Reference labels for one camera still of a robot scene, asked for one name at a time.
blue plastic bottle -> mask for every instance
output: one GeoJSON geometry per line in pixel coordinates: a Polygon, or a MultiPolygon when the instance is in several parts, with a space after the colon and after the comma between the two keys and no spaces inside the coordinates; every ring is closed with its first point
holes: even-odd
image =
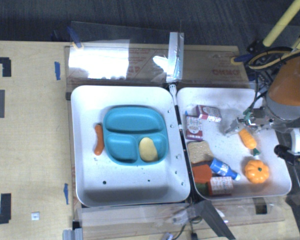
{"type": "Polygon", "coordinates": [[[229,165],[215,158],[212,160],[210,169],[215,174],[218,174],[220,176],[230,176],[235,181],[238,181],[241,178],[241,175],[233,171],[229,165]]]}

red and white carton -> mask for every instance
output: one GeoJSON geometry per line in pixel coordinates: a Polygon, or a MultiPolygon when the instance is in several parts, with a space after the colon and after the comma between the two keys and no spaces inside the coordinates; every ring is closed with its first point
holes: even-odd
{"type": "Polygon", "coordinates": [[[196,112],[199,119],[208,120],[212,122],[221,122],[222,117],[220,110],[216,107],[197,105],[196,112]]]}
{"type": "Polygon", "coordinates": [[[186,116],[185,138],[193,141],[203,140],[201,119],[190,115],[186,116]]]}

toy carrot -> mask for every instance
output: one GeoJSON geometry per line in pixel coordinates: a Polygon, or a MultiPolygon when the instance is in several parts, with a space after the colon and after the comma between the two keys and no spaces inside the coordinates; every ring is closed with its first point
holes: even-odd
{"type": "Polygon", "coordinates": [[[104,143],[104,131],[102,129],[102,125],[101,124],[97,124],[94,127],[95,133],[96,133],[96,137],[97,137],[97,144],[96,147],[94,149],[94,153],[99,156],[102,153],[102,150],[104,150],[105,147],[105,143],[104,143]]]}
{"type": "Polygon", "coordinates": [[[239,131],[239,136],[243,142],[243,144],[250,150],[253,150],[253,155],[259,155],[260,152],[256,149],[257,142],[254,137],[247,131],[247,129],[243,128],[239,131]]]}

toy vegetable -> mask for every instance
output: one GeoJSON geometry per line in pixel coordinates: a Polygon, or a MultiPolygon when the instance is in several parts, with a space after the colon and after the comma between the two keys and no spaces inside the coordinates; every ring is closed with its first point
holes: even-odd
{"type": "Polygon", "coordinates": [[[263,183],[269,178],[269,167],[261,160],[250,160],[244,170],[247,179],[254,184],[263,183]]]}
{"type": "Polygon", "coordinates": [[[102,125],[99,124],[99,123],[94,127],[94,130],[95,130],[96,138],[97,138],[97,144],[96,144],[96,147],[94,149],[94,154],[99,156],[99,155],[101,155],[102,150],[104,150],[104,147],[105,147],[104,131],[102,129],[102,125]]]}
{"type": "Polygon", "coordinates": [[[243,142],[243,144],[250,150],[253,150],[253,155],[259,155],[260,152],[256,149],[257,142],[254,139],[254,137],[245,129],[243,128],[241,131],[239,131],[239,136],[243,142]]]}

wooden table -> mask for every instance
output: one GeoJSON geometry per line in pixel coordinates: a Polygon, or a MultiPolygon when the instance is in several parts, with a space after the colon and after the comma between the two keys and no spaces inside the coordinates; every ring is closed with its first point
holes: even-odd
{"type": "MultiPolygon", "coordinates": [[[[0,118],[0,197],[11,194],[11,219],[0,224],[0,240],[61,239],[63,230],[72,228],[66,46],[69,43],[0,41],[0,57],[10,58],[12,72],[11,77],[3,77],[0,64],[0,90],[5,90],[5,113],[0,118]],[[55,62],[60,63],[60,80],[56,78],[55,62]],[[36,212],[39,219],[32,220],[36,212]]],[[[283,221],[229,228],[237,239],[300,239],[294,215],[284,201],[282,214],[283,221]]],[[[210,228],[196,232],[199,239],[216,239],[210,228]]],[[[190,239],[188,233],[179,239],[190,239]]],[[[157,233],[133,239],[156,240],[162,236],[157,233]]]]}

